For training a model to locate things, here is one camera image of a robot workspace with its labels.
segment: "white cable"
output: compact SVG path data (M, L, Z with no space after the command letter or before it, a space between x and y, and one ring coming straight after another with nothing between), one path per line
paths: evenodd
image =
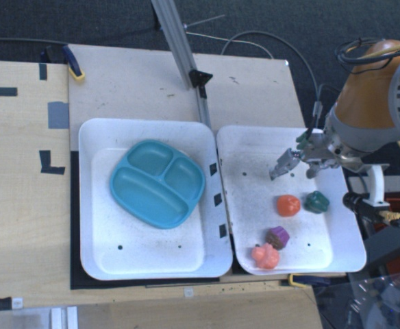
M215 39L215 40L221 40L221 41L229 41L229 39L225 39L225 38L219 38L218 36L208 36L206 34L199 34L199 33L192 33L192 32L186 32L187 34L190 34L192 36L203 36L205 38L211 38L211 39ZM271 58L274 59L273 55L270 53L269 50L267 50L265 47L263 47L262 45L259 44L255 44L254 42L250 42L250 41L245 41L245 40L232 40L232 42L241 42L243 44L250 44L256 47L259 47L260 49L264 50L267 55Z

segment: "blue and yellow clamp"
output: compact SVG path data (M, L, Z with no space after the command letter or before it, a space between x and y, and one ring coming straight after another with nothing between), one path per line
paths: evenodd
M84 79L84 72L78 65L78 61L75 58L73 52L67 45L63 46L62 52L64 57L66 58L66 61L69 64L69 74L72 75L72 77L77 80L77 81L82 81Z
M292 287L306 288L310 285L329 286L331 280L326 277L307 276L303 274L289 274L288 284Z

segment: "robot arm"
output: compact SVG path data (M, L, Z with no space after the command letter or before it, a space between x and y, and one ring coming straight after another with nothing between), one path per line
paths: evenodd
M369 45L372 46L362 57L347 57L351 50ZM385 144L400 141L400 41L357 40L340 46L337 55L340 63L355 66L325 119L323 132L308 128L297 138L297 149L287 149L277 160L270 177L276 179L300 161L309 165L308 179L326 168L368 173L370 197L348 193L344 203L368 220L387 223L388 219L382 216L388 209L383 201L383 167L364 164L362 158Z

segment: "blue plate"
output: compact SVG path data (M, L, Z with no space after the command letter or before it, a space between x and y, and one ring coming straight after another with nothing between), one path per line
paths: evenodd
M205 176L195 161L155 140L134 145L110 178L110 191L118 204L160 229L182 224L204 188Z

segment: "white tray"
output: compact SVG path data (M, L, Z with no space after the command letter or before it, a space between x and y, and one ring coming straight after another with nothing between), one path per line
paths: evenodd
M291 171L271 181L268 170L291 147L304 128L249 127L229 125L217 134L218 155L238 262L256 275L353 272L363 268L366 252L355 215L343 206L347 192L341 169L326 169L313 180L305 176L308 165L300 162ZM315 214L301 209L293 217L280 217L275 199L297 196L303 205L308 193L322 192L329 210ZM257 268L251 257L256 244L263 244L269 228L284 227L290 240L279 251L273 270Z
M162 141L196 161L205 190L180 226L157 229L120 207L110 192L119 160L145 139ZM91 119L79 130L80 246L85 271L98 280L212 278L232 264L225 203L212 131L179 121Z

